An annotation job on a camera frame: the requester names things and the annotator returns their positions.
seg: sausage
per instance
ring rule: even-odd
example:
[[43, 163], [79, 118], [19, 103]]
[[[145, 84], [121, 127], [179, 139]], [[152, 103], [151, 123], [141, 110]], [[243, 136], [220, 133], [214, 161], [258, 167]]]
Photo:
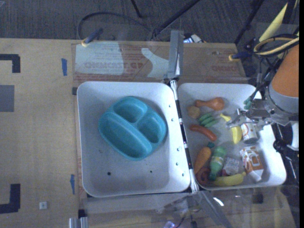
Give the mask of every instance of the sausage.
[[190, 130], [194, 131], [194, 132], [199, 132], [199, 133], [205, 135], [211, 141], [216, 141], [217, 140], [217, 136], [210, 129], [208, 129], [206, 127], [193, 124], [193, 125], [190, 126]]

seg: green bottle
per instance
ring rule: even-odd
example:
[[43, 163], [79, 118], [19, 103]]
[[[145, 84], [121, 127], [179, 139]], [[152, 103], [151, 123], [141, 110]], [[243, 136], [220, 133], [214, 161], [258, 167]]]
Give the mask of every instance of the green bottle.
[[211, 172], [208, 177], [208, 179], [210, 181], [215, 181], [218, 173], [223, 168], [224, 158], [226, 156], [226, 153], [227, 153], [226, 149], [222, 146], [218, 146], [214, 149], [213, 155], [212, 155], [211, 161], [210, 161]]

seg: blue plate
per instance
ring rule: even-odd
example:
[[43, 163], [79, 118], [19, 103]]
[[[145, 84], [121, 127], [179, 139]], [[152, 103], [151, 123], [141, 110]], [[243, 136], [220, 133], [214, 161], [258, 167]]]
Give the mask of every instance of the blue plate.
[[129, 160], [139, 161], [163, 141], [165, 121], [146, 103], [127, 96], [107, 109], [98, 121], [103, 139]]

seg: can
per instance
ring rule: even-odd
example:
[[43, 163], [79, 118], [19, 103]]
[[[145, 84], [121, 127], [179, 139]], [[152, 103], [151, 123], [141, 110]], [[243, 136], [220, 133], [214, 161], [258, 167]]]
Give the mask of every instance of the can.
[[257, 142], [258, 137], [253, 123], [243, 123], [241, 124], [241, 129], [244, 143]]

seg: yellow banana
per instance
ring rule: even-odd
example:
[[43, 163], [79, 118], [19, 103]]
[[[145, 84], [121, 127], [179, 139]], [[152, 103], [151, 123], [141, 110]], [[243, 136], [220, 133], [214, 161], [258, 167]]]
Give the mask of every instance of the yellow banana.
[[220, 187], [236, 186], [243, 182], [246, 172], [227, 177], [217, 177], [212, 183]]
[[[231, 120], [230, 116], [225, 116], [223, 113], [221, 113], [219, 116], [221, 116], [222, 118], [224, 118], [224, 120], [226, 122], [229, 122]], [[233, 143], [237, 144], [242, 139], [242, 129], [241, 129], [240, 126], [235, 126], [235, 127], [230, 128], [230, 129], [232, 131]]]

